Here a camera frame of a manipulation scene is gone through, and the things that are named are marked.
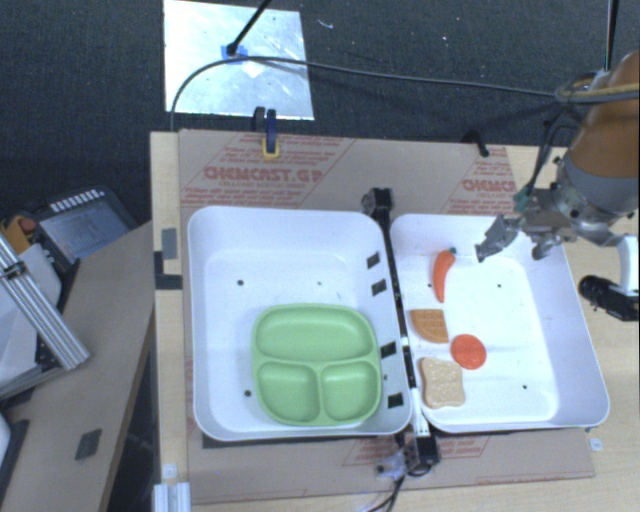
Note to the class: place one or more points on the green divided plate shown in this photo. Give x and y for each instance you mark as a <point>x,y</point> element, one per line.
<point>315,365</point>

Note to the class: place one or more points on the white plastic tray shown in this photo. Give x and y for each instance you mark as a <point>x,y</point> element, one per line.
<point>280,280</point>
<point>525,320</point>

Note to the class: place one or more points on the orange round slice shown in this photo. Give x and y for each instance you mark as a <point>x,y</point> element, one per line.
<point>468,351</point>

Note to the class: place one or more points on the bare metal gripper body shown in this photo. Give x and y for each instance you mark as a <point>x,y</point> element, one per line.
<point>560,220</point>

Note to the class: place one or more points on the brown cardboard board red print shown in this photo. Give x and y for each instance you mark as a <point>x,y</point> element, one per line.
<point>325,170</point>

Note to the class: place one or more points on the orange carrot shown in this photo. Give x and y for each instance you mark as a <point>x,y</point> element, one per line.
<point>441,272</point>

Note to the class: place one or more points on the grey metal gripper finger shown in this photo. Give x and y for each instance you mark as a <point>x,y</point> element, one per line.
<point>495,239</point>
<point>545,245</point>

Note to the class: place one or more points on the orange waffle piece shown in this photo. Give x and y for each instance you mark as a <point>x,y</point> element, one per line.
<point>431,325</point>

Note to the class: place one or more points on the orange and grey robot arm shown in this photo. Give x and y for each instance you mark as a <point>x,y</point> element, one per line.
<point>605,140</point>

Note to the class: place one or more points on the beige bread slice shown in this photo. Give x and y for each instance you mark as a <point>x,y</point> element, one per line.
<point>442,384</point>

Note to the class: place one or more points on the thin black and white rod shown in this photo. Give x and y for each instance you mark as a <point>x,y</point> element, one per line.
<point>397,300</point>

